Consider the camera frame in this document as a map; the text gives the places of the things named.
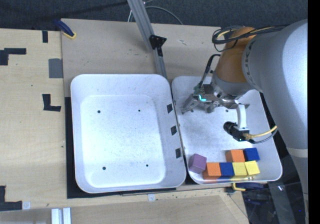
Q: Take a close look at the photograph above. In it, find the blue cube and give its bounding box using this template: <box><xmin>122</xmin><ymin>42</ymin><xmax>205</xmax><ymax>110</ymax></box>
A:
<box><xmin>219</xmin><ymin>162</ymin><xmax>235</xmax><ymax>180</ymax></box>
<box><xmin>242</xmin><ymin>147</ymin><xmax>261</xmax><ymax>162</ymax></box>

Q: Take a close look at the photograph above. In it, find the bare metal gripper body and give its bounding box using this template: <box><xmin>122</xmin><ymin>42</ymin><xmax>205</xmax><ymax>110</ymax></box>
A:
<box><xmin>197</xmin><ymin>83</ymin><xmax>251</xmax><ymax>110</ymax></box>

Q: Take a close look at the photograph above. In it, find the purple cube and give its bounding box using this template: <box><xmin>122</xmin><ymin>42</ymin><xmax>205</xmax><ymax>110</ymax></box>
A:
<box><xmin>188</xmin><ymin>153</ymin><xmax>208</xmax><ymax>175</ymax></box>

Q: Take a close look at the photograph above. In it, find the white plastic tray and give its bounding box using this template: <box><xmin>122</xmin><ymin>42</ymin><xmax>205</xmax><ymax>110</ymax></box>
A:
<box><xmin>171</xmin><ymin>75</ymin><xmax>284</xmax><ymax>186</ymax></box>
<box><xmin>70</xmin><ymin>73</ymin><xmax>188</xmax><ymax>194</ymax></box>

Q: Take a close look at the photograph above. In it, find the yellow cube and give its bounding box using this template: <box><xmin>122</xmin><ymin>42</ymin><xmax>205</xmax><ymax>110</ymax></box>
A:
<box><xmin>232</xmin><ymin>161</ymin><xmax>249</xmax><ymax>178</ymax></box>
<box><xmin>244</xmin><ymin>160</ymin><xmax>261</xmax><ymax>176</ymax></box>

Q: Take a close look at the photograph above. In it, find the black cylinder on white bracket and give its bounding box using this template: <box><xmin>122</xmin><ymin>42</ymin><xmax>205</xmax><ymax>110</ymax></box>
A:
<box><xmin>222</xmin><ymin>103</ymin><xmax>251</xmax><ymax>142</ymax></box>

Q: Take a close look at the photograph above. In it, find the orange cube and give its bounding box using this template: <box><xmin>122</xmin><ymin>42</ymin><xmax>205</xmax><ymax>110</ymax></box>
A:
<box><xmin>201</xmin><ymin>162</ymin><xmax>222</xmax><ymax>182</ymax></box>
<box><xmin>224</xmin><ymin>149</ymin><xmax>246</xmax><ymax>164</ymax></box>

